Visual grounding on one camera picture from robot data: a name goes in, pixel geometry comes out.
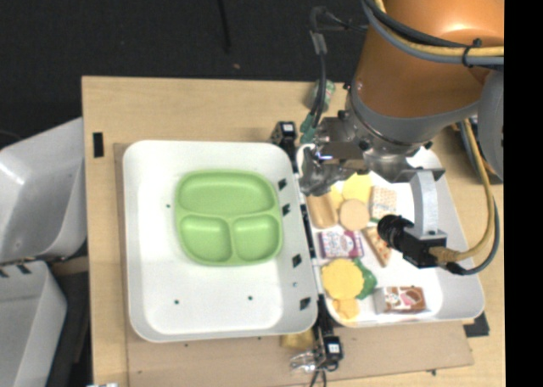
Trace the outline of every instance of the wooden board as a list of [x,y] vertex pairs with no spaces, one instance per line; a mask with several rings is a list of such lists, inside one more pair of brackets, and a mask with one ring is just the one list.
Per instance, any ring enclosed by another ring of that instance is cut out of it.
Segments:
[[[279,338],[157,345],[139,339],[127,327],[114,144],[140,139],[265,141],[277,121],[299,124],[304,119],[307,109],[302,102],[311,88],[304,82],[83,79],[95,383],[210,385],[220,379],[221,385],[307,384],[307,377],[289,373],[292,351],[281,348]],[[339,87],[329,114],[343,104]],[[104,146],[99,157],[94,156],[97,134]],[[467,239],[475,240],[484,225],[484,194],[454,139],[449,133],[436,138],[434,150],[447,170]],[[501,188],[494,191],[500,209]],[[456,368],[441,375],[439,385],[500,384],[505,379],[502,268],[501,249],[481,274],[490,337],[468,341],[460,322],[341,328],[346,358],[328,379],[372,378],[331,384],[430,386],[434,380],[424,371],[441,367]],[[393,373],[411,374],[384,376]]]

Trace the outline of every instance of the green divided plate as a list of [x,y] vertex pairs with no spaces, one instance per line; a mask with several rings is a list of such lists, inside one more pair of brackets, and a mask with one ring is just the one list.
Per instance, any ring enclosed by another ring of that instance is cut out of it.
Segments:
[[176,228],[185,253],[205,265],[251,265],[283,245],[276,191],[263,176],[242,170],[201,170],[176,187]]

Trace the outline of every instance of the small package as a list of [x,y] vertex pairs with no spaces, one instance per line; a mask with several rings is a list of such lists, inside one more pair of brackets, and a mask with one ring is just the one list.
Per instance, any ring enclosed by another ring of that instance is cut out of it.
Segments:
[[394,189],[374,186],[370,196],[370,217],[378,222],[385,215],[396,213],[398,194]]
[[362,257],[362,234],[358,231],[329,230],[319,233],[322,256],[328,259],[338,257]]
[[412,314],[425,311],[423,288],[417,286],[387,286],[373,292],[375,312]]

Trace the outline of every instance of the yellow cable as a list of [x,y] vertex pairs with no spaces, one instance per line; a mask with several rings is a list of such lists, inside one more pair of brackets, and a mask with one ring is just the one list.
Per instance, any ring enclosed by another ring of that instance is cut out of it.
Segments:
[[475,164],[477,166],[477,170],[479,171],[479,174],[483,181],[484,193],[486,194],[486,207],[488,210],[486,230],[484,231],[483,237],[477,242],[477,244],[475,244],[471,249],[467,251],[460,252],[460,251],[448,249],[446,247],[431,248],[429,250],[429,253],[431,255],[434,255],[437,258],[438,263],[463,261],[464,259],[467,259],[468,257],[472,257],[478,254],[478,252],[480,252],[480,250],[483,249],[483,247],[489,241],[490,236],[492,236],[492,232],[494,229],[494,221],[495,221],[494,196],[492,195],[492,192],[490,191],[489,177],[486,174],[486,171],[484,170],[483,159],[481,158],[481,154],[479,152],[479,146],[477,145],[477,140],[475,139],[475,136],[473,135],[471,123],[469,122],[469,120],[464,120],[462,123],[466,128],[467,139],[472,148]]
[[[386,12],[386,8],[384,7],[383,0],[373,0],[378,8],[383,12]],[[414,43],[411,42],[404,37],[398,35],[395,31],[390,30],[387,26],[383,26],[383,28],[396,40],[399,40],[403,44],[416,49],[419,52],[424,53],[431,53],[432,55],[444,55],[444,56],[451,56],[451,57],[461,57],[464,52],[465,48],[447,48],[447,47],[438,47],[438,46],[431,46],[431,45],[425,45],[420,43]],[[487,48],[471,48],[469,50],[469,56],[470,57],[502,57],[504,56],[504,47],[503,46],[494,46],[494,47],[487,47]]]

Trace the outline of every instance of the food item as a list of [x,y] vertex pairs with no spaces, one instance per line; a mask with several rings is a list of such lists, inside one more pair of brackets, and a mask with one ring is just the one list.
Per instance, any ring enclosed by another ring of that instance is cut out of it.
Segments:
[[362,233],[328,230],[319,233],[322,256],[328,259],[336,257],[362,257]]
[[343,185],[341,193],[344,199],[357,199],[367,204],[372,192],[372,177],[369,174],[353,174]]
[[344,196],[339,192],[335,185],[330,187],[330,199],[332,200],[333,207],[337,210],[344,202]]
[[347,230],[362,230],[369,221],[369,210],[358,199],[346,200],[339,208],[339,222]]
[[360,313],[358,301],[352,298],[349,300],[333,300],[332,306],[334,310],[338,313],[339,317],[341,317],[345,321],[348,321],[353,317],[357,317]]
[[355,298],[364,287],[362,271],[348,259],[336,259],[321,269],[322,286],[334,300]]
[[373,293],[373,302],[377,314],[419,313],[427,309],[423,288],[417,286],[378,288]]
[[360,293],[356,296],[358,300],[363,300],[368,295],[371,295],[375,286],[377,286],[377,278],[373,275],[369,269],[367,269],[360,259],[354,259],[353,262],[355,265],[362,271],[362,276],[364,277],[364,286]]
[[366,238],[369,246],[372,248],[373,253],[377,257],[381,266],[387,266],[392,255],[392,249],[384,242],[377,232],[377,226],[366,227],[362,230],[362,234]]
[[394,189],[374,186],[369,202],[372,221],[377,222],[385,215],[395,214],[397,198]]
[[307,209],[313,226],[317,228],[333,227],[338,223],[338,212],[333,206],[330,193],[314,196],[308,195],[305,198]]

